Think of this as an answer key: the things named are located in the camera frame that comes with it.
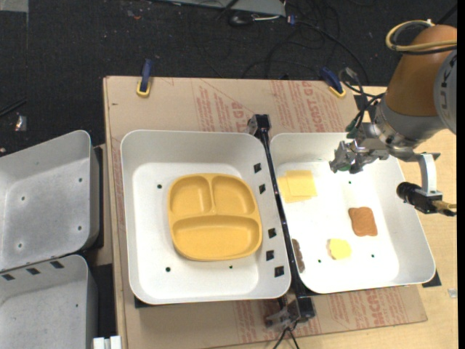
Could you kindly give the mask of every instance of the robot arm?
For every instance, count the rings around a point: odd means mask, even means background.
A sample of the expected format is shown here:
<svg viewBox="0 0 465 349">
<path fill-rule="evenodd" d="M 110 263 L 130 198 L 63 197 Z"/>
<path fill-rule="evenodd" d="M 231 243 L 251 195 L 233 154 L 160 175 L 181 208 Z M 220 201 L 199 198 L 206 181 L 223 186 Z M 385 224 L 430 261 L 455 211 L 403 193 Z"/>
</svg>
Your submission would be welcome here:
<svg viewBox="0 0 465 349">
<path fill-rule="evenodd" d="M 392 43 L 402 29 L 426 25 L 412 44 Z M 348 138 L 341 141 L 330 162 L 333 172 L 358 173 L 363 166 L 389 155 L 403 161 L 417 161 L 421 168 L 421 187 L 403 182 L 398 196 L 424 213 L 453 216 L 454 206 L 442 201 L 436 188 L 434 160 L 438 153 L 415 153 L 414 149 L 441 129 L 456 134 L 457 29 L 432 25 L 428 21 L 403 23 L 387 35 L 390 49 L 403 52 L 387 92 L 373 98 L 352 124 Z M 372 108 L 371 121 L 362 122 L 366 108 Z"/>
</svg>

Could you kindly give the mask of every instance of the blue and yellow clamp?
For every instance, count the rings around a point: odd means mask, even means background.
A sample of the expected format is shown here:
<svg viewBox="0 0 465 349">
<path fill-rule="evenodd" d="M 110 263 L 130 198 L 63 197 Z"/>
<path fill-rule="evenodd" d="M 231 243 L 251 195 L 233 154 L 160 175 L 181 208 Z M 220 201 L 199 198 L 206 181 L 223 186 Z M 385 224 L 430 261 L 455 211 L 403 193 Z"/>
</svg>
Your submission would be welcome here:
<svg viewBox="0 0 465 349">
<path fill-rule="evenodd" d="M 320 76 L 329 85 L 329 90 L 337 97 L 343 98 L 346 95 L 346 90 L 342 88 L 341 81 L 337 75 L 327 67 L 320 69 Z"/>
<path fill-rule="evenodd" d="M 150 94 L 150 72 L 152 65 L 153 61 L 146 58 L 144 67 L 142 68 L 142 79 L 137 82 L 137 95 L 140 97 L 148 97 Z"/>
</svg>

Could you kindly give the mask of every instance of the wooden surface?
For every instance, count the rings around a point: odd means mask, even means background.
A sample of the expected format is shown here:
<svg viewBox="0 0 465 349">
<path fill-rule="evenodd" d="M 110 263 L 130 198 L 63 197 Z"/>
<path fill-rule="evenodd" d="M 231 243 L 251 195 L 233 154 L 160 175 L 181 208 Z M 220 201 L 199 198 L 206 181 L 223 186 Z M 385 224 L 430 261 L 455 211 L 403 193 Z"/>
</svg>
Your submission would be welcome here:
<svg viewBox="0 0 465 349">
<path fill-rule="evenodd" d="M 367 88 L 367 92 L 377 94 L 382 89 Z M 108 105 L 105 105 L 107 146 L 110 145 L 111 125 L 108 118 Z M 443 192 L 444 200 L 456 203 L 456 136 L 449 131 L 442 131 L 419 147 L 418 152 L 440 152 L 437 160 L 437 187 Z M 113 159 L 107 150 L 108 174 L 113 177 Z M 401 162 L 405 179 L 409 182 L 421 182 L 420 169 L 417 164 Z M 114 198 L 115 187 L 110 185 L 110 199 Z M 116 204 L 111 203 L 112 218 L 116 218 Z M 458 299 L 451 297 L 450 290 L 457 290 L 457 220 L 439 214 L 420 214 L 426 237 L 437 264 L 442 286 L 419 287 L 420 295 L 426 309 L 428 321 L 380 329 L 366 329 L 355 332 L 324 334 L 298 338 L 301 349 L 316 348 L 444 348 L 458 347 Z M 115 271 L 115 294 L 118 316 L 118 334 L 126 341 L 126 320 L 124 318 L 124 294 L 121 283 L 121 260 L 119 259 L 118 234 L 113 229 L 113 261 Z M 234 345 L 229 349 L 270 349 L 275 342 L 259 342 L 250 345 Z M 294 348 L 292 340 L 284 340 L 282 349 Z"/>
</svg>

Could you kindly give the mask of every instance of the white tray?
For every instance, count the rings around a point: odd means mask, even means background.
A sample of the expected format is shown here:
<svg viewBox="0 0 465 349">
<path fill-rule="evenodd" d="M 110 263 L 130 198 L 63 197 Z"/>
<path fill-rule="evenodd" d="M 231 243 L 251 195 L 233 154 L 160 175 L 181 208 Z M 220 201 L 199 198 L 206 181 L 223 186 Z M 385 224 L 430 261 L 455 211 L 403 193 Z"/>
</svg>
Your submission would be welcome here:
<svg viewBox="0 0 465 349">
<path fill-rule="evenodd" d="M 283 208 L 289 233 L 300 245 L 305 264 L 302 282 L 317 293 L 419 284 L 429 281 L 435 264 L 416 210 L 396 195 L 404 181 L 397 159 L 376 161 L 357 174 L 333 173 L 329 161 L 345 133 L 280 134 L 270 143 L 276 177 L 294 169 L 310 170 L 318 195 Z M 350 207 L 373 210 L 377 236 L 356 236 Z M 349 242 L 352 255 L 333 260 L 331 238 Z"/>
<path fill-rule="evenodd" d="M 90 349 L 97 286 L 78 255 L 0 273 L 0 349 Z"/>
<path fill-rule="evenodd" d="M 288 291 L 291 274 L 286 245 L 264 148 L 255 137 L 133 131 L 121 143 L 121 159 L 129 282 L 141 301 L 159 305 L 268 299 Z M 256 164 L 261 166 L 257 173 Z M 202 262 L 177 253 L 169 232 L 168 190 L 178 177 L 195 173 L 235 175 L 250 185 L 263 230 L 262 245 L 254 254 Z"/>
<path fill-rule="evenodd" d="M 0 159 L 0 271 L 91 246 L 99 233 L 99 167 L 75 131 Z"/>
</svg>

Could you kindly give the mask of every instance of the black floor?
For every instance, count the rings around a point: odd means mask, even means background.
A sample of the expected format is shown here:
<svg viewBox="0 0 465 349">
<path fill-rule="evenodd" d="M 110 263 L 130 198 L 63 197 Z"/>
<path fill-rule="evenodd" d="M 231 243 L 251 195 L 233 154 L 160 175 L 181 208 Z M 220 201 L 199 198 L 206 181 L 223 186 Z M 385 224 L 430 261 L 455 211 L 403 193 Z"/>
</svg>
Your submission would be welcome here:
<svg viewBox="0 0 465 349">
<path fill-rule="evenodd" d="M 105 140 L 102 78 L 153 76 L 319 79 L 346 66 L 387 85 L 399 60 L 384 37 L 406 20 L 437 22 L 457 0 L 288 0 L 285 18 L 232 27 L 222 12 L 146 0 L 29 0 L 0 12 L 0 156 L 85 129 Z M 456 12 L 445 23 L 457 26 Z M 15 131 L 25 116 L 25 131 Z"/>
</svg>

